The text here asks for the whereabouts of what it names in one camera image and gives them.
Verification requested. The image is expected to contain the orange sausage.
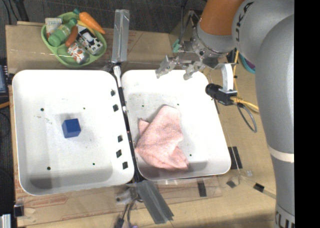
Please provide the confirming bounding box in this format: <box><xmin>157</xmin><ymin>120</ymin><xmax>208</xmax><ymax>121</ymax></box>
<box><xmin>65</xmin><ymin>25</ymin><xmax>79</xmax><ymax>48</ymax></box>

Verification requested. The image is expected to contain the black and white carton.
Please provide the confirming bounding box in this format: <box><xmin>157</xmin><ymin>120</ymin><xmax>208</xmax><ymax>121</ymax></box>
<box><xmin>75</xmin><ymin>25</ymin><xmax>104</xmax><ymax>56</ymax></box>

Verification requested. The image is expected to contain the white packet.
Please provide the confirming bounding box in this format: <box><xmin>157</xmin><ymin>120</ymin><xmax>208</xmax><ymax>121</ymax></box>
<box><xmin>44</xmin><ymin>17</ymin><xmax>63</xmax><ymax>39</ymax></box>

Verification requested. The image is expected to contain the white can with orange print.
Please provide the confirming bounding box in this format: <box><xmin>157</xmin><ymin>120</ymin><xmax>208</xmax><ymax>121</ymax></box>
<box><xmin>66</xmin><ymin>42</ymin><xmax>91</xmax><ymax>65</ymax></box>

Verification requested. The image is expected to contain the brown cardboard board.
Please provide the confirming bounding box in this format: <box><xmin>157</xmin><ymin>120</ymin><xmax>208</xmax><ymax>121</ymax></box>
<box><xmin>4</xmin><ymin>21</ymin><xmax>277</xmax><ymax>228</ymax></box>

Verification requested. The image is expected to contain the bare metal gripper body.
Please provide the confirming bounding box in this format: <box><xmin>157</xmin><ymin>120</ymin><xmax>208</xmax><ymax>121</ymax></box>
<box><xmin>175</xmin><ymin>38</ymin><xmax>225</xmax><ymax>69</ymax></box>

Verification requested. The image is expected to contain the white plastic tray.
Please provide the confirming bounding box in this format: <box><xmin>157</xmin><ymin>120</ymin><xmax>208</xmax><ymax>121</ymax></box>
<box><xmin>120</xmin><ymin>69</ymin><xmax>232</xmax><ymax>181</ymax></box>
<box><xmin>11</xmin><ymin>69</ymin><xmax>136</xmax><ymax>196</ymax></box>

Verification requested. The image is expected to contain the pink cloth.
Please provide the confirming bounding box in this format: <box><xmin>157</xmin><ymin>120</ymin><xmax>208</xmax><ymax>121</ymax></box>
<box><xmin>133</xmin><ymin>104</ymin><xmax>190</xmax><ymax>171</ymax></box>

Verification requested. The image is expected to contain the green bottle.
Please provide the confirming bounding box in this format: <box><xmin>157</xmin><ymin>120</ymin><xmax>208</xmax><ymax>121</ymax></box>
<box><xmin>47</xmin><ymin>18</ymin><xmax>78</xmax><ymax>48</ymax></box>

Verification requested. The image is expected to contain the orange carrot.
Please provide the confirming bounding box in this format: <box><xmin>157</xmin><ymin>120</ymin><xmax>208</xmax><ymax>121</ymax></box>
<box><xmin>73</xmin><ymin>8</ymin><xmax>107</xmax><ymax>35</ymax></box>

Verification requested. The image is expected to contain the black cylinder on white bracket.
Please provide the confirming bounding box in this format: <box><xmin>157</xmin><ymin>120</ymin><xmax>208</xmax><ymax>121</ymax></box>
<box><xmin>205</xmin><ymin>63</ymin><xmax>238</xmax><ymax>106</ymax></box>

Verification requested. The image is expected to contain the blue cube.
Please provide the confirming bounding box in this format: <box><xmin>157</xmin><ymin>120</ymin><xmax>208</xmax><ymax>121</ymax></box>
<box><xmin>61</xmin><ymin>118</ymin><xmax>82</xmax><ymax>139</ymax></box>

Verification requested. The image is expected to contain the yellow banana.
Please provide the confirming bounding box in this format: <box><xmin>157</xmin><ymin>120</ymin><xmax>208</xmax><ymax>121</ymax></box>
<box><xmin>76</xmin><ymin>19</ymin><xmax>96</xmax><ymax>36</ymax></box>

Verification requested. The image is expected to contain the green divided plate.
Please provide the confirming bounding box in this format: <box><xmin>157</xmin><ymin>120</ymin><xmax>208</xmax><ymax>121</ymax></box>
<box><xmin>40</xmin><ymin>12</ymin><xmax>108</xmax><ymax>69</ymax></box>

